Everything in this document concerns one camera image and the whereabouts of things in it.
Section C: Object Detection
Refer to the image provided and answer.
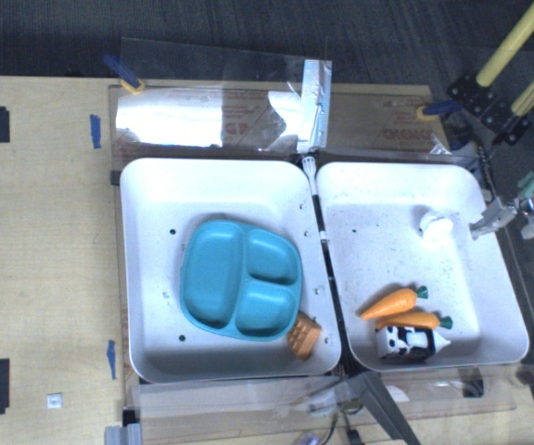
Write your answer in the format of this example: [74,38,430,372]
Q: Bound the orange waffle biscuit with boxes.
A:
[286,311,323,362]

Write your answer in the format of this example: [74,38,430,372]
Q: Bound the black and white milk carton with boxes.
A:
[375,324,452,365]

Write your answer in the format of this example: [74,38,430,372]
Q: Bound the white lumpy object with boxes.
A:
[416,206,456,246]

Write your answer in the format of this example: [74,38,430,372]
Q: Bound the orange carrot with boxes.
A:
[359,285,429,321]
[375,311,454,332]

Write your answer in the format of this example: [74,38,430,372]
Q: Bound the blue divided plate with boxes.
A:
[178,219,304,342]

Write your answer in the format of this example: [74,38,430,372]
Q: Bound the white plastic tray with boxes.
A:
[119,157,343,385]
[315,160,530,373]

